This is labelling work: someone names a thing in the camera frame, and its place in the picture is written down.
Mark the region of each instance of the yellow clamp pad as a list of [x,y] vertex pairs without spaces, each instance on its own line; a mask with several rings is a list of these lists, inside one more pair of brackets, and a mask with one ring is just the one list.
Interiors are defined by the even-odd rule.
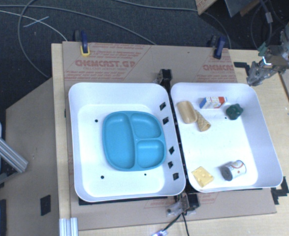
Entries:
[[87,53],[84,53],[84,52],[83,52],[83,47],[82,47],[82,46],[80,46],[80,49],[81,49],[81,55],[82,55],[83,57],[88,57],[88,56],[90,55],[90,48],[89,48],[89,46],[87,46]]

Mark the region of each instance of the blue clamp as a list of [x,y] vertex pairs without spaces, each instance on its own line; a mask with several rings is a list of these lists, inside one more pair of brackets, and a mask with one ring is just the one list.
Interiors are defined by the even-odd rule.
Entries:
[[81,45],[81,55],[84,57],[88,57],[90,55],[90,48],[87,42],[86,33],[81,31],[82,45]]
[[213,57],[215,57],[216,59],[221,59],[222,50],[223,50],[225,43],[226,43],[226,38],[223,36],[219,37],[217,48],[214,51]]

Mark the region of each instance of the small box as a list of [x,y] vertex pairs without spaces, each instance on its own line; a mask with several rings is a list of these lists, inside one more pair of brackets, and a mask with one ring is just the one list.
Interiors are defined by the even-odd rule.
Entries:
[[227,98],[223,97],[223,96],[219,96],[219,97],[205,97],[200,102],[199,107],[200,107],[200,109],[219,108],[226,102],[227,102]]

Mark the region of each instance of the white tray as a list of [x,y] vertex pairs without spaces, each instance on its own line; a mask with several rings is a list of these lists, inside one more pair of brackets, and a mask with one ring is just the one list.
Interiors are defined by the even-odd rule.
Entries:
[[[168,94],[163,87],[153,83],[77,83],[70,88],[69,106],[74,185],[81,199],[99,202],[175,196],[184,190],[186,179],[174,120]],[[102,146],[102,123],[108,114],[116,111],[147,112],[159,120],[167,149],[162,165],[132,172],[110,166]]]
[[[200,192],[216,192],[278,186],[282,171],[274,150],[256,92],[246,84],[177,83],[171,96],[180,130],[189,182]],[[227,102],[218,109],[200,109],[200,101],[207,96],[225,96]],[[210,129],[200,132],[196,123],[185,124],[177,103],[190,101]],[[236,120],[225,114],[232,104],[240,104],[244,112]],[[242,160],[247,172],[232,181],[222,177],[220,167]],[[192,171],[204,167],[214,180],[203,188]]]

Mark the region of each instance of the green object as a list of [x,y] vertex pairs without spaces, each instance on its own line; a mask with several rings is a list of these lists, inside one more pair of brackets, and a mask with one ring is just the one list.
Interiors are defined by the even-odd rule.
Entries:
[[242,109],[241,106],[237,103],[234,105],[230,105],[226,110],[226,114],[230,118],[230,120],[236,120],[243,113],[243,111],[244,109]]

